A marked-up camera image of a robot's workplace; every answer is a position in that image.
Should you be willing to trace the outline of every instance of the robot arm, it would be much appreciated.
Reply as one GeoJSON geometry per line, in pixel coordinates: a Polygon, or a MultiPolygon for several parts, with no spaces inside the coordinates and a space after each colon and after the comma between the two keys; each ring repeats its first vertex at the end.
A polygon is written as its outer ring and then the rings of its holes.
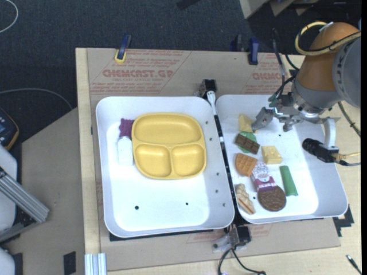
{"type": "Polygon", "coordinates": [[[336,119],[321,118],[320,115],[342,100],[357,108],[361,106],[361,32],[348,23],[316,22],[301,30],[295,47],[306,55],[301,68],[269,98],[269,108],[260,110],[252,129],[255,131],[267,126],[274,117],[284,123],[285,132],[303,121],[323,124],[325,143],[316,144],[308,139],[303,148],[316,155],[318,147],[322,147],[317,157],[324,162],[333,162],[329,156],[338,150],[334,146],[336,119]],[[304,51],[299,47],[299,38],[313,26],[323,28],[311,49],[304,51]],[[282,90],[287,83],[292,83],[291,92],[283,95],[282,90]]]}

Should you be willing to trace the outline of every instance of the green food item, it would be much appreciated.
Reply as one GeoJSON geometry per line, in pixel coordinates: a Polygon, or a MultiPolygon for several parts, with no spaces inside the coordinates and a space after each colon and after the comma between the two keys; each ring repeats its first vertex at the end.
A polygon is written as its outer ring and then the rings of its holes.
{"type": "Polygon", "coordinates": [[[282,175],[284,191],[286,196],[298,195],[296,185],[294,184],[291,171],[288,166],[280,166],[280,174],[282,175]]]}
{"type": "MultiPolygon", "coordinates": [[[[257,143],[256,136],[252,132],[242,131],[240,135],[247,137],[248,139],[252,140],[253,142],[257,143]]],[[[250,151],[246,150],[245,148],[238,146],[238,148],[243,151],[243,153],[248,154],[250,151]]]]}

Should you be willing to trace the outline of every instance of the gray carpet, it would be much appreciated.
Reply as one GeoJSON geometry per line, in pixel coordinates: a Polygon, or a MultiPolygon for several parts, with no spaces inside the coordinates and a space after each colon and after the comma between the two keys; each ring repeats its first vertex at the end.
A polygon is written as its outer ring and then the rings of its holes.
{"type": "MultiPolygon", "coordinates": [[[[118,48],[124,33],[137,49],[229,51],[241,34],[256,37],[260,52],[272,52],[271,29],[276,28],[279,51],[295,53],[294,37],[306,24],[346,21],[356,25],[361,0],[321,0],[319,6],[298,16],[287,9],[274,17],[265,4],[244,19],[239,0],[200,0],[182,9],[184,0],[11,0],[19,10],[16,23],[0,33],[0,107],[18,124],[23,142],[70,110],[54,91],[76,106],[75,48],[118,48]]],[[[11,4],[0,0],[0,30],[15,15],[11,4]]]]}

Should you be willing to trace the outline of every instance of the yellow plate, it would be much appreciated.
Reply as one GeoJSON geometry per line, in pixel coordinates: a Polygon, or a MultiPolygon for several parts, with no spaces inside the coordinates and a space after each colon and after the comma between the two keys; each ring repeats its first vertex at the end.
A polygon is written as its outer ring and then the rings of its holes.
{"type": "Polygon", "coordinates": [[[180,113],[148,113],[132,125],[139,171],[155,179],[191,178],[206,166],[204,134],[196,119],[180,113]]]}

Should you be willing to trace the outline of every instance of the white tray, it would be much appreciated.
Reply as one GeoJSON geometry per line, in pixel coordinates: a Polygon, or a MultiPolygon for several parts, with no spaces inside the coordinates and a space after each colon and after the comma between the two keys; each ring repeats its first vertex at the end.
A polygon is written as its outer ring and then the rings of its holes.
{"type": "Polygon", "coordinates": [[[216,103],[218,117],[224,134],[225,149],[234,186],[244,183],[256,212],[247,214],[239,207],[241,216],[250,223],[269,223],[298,219],[336,217],[344,214],[348,202],[334,163],[324,163],[302,148],[306,138],[324,142],[325,135],[321,125],[303,122],[294,125],[288,132],[283,131],[283,124],[273,119],[268,126],[255,134],[260,149],[256,155],[249,156],[263,162],[261,146],[275,146],[283,158],[281,164],[269,164],[270,175],[275,183],[284,189],[279,166],[290,168],[298,196],[287,197],[284,209],[271,212],[265,210],[257,201],[257,192],[250,177],[241,176],[235,168],[235,156],[242,152],[235,144],[235,137],[240,132],[238,119],[244,114],[252,120],[261,107],[267,107],[268,95],[224,95],[216,103]]]}
{"type": "Polygon", "coordinates": [[[181,231],[222,229],[235,211],[222,151],[209,103],[199,97],[106,97],[96,107],[104,220],[122,238],[181,231]],[[121,118],[145,113],[184,113],[204,133],[207,163],[203,173],[181,180],[143,176],[135,166],[118,164],[121,118]]]}

